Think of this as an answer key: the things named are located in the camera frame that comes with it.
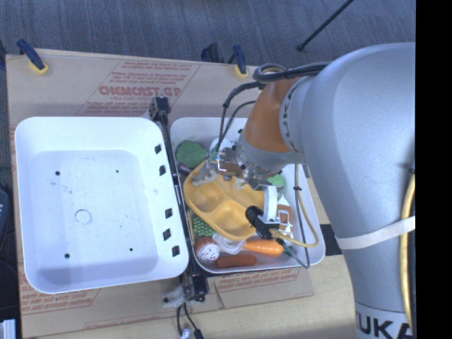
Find brown cardboard board, red print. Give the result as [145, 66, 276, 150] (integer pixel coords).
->
[5, 47, 315, 338]

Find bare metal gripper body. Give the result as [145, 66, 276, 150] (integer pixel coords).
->
[211, 146, 284, 192]

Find white plastic tray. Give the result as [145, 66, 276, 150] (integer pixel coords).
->
[13, 116, 190, 295]
[169, 117, 326, 275]

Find green round toy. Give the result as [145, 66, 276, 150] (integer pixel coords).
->
[266, 173, 287, 189]

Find orange and white carton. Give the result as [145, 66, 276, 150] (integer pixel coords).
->
[275, 194, 295, 240]

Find black block with thin wires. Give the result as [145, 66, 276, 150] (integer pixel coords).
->
[148, 96, 172, 122]
[162, 273, 210, 309]

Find thin black and white rod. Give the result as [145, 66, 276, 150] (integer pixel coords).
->
[159, 113, 201, 278]

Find orange carrot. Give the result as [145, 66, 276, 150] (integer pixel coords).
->
[242, 239, 285, 258]

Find green grapes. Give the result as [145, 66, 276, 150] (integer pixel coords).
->
[191, 217, 217, 238]

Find clear plastic cup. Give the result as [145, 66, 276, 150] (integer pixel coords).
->
[211, 232, 247, 256]

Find yellow divided plate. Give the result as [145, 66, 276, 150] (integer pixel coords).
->
[182, 160, 266, 242]

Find green leaf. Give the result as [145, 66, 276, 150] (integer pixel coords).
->
[175, 139, 210, 170]

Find red sausage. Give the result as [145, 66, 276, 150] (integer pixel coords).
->
[215, 254, 258, 270]

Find black cylinder on white bracket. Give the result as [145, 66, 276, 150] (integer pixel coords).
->
[244, 185, 283, 241]

